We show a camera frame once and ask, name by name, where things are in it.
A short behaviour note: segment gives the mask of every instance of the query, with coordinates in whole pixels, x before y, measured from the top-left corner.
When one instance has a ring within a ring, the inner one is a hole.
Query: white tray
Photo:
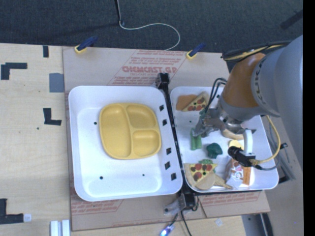
[[[223,88],[219,88],[218,94],[222,92]],[[172,110],[175,121],[176,133],[181,152],[182,163],[197,163],[202,159],[206,159],[207,151],[206,146],[211,143],[218,143],[223,154],[218,155],[216,159],[213,159],[214,163],[218,163],[216,167],[216,174],[222,178],[225,178],[225,166],[231,158],[227,154],[228,139],[221,135],[220,131],[210,133],[208,137],[202,138],[202,148],[196,150],[190,150],[190,130],[195,128],[199,120],[199,111],[182,112],[176,110],[177,99],[180,95],[196,94],[199,95],[201,92],[206,91],[208,95],[211,93],[211,88],[205,87],[177,87],[171,91],[171,102]],[[210,107],[215,107],[218,99],[215,98]],[[257,159],[265,159],[272,155],[265,129],[263,127],[260,116],[256,116],[251,120],[244,123],[244,127],[248,129],[256,129],[253,133],[253,152],[256,154]],[[264,168],[271,168],[275,165],[274,160],[262,164]],[[238,189],[225,189],[223,187],[213,186],[209,190],[199,190],[191,187],[194,191],[199,193],[211,193],[211,192],[225,192],[225,191],[253,191],[262,189],[272,189],[277,186],[279,176],[277,170],[272,171],[261,171],[252,168],[250,185],[242,184]]]
[[[161,149],[151,157],[118,160],[104,151],[98,119],[113,103],[150,107],[158,120]],[[83,200],[103,201],[174,194],[183,184],[164,95],[153,87],[80,86],[69,94],[74,187]]]

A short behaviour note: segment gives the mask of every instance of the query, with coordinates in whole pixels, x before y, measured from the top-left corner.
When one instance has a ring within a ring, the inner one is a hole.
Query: brown cylinder
[[[223,99],[227,104],[239,108],[258,106],[252,95],[251,79],[256,64],[264,56],[263,53],[257,53],[236,63],[222,93]]]

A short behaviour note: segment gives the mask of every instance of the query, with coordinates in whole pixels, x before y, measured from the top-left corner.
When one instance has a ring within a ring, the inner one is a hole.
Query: white cable
[[[178,44],[180,43],[180,41],[181,41],[181,35],[179,34],[178,30],[177,30],[175,27],[171,26],[171,25],[167,25],[167,24],[164,24],[164,23],[154,23],[154,24],[148,24],[148,25],[141,26],[141,27],[136,27],[136,28],[126,28],[126,27],[124,27],[124,26],[122,25],[122,20],[121,20],[121,13],[120,13],[119,0],[117,0],[117,7],[118,7],[118,14],[119,14],[119,26],[120,26],[122,29],[124,29],[124,30],[139,30],[139,29],[142,29],[142,28],[145,28],[145,27],[149,27],[149,26],[156,26],[156,25],[167,26],[167,27],[172,28],[172,29],[177,33],[177,35],[178,35],[178,41],[177,41],[177,43],[176,43],[174,46],[172,46],[171,48],[166,49],[165,51],[169,51],[169,50],[175,48],[175,47],[178,46]]]

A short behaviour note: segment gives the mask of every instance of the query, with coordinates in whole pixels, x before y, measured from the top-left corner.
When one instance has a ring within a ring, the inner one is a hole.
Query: gray floor
[[[269,134],[269,124],[263,121]],[[247,236],[302,236],[304,235],[303,171],[291,147],[282,120],[272,118],[272,121],[279,132],[281,143],[288,144],[286,151],[281,150],[283,162],[278,166],[279,177],[283,182],[274,189],[266,190],[271,211],[265,216],[269,221],[261,214],[244,215],[244,227]]]

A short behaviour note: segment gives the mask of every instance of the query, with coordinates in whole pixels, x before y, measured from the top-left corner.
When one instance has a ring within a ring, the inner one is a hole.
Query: dark gray carpet
[[[174,50],[205,43],[223,52],[303,34],[303,0],[119,0],[125,27],[165,23],[181,34]],[[128,31],[118,26],[114,0],[0,0],[0,42],[156,49],[177,42],[171,28]]]

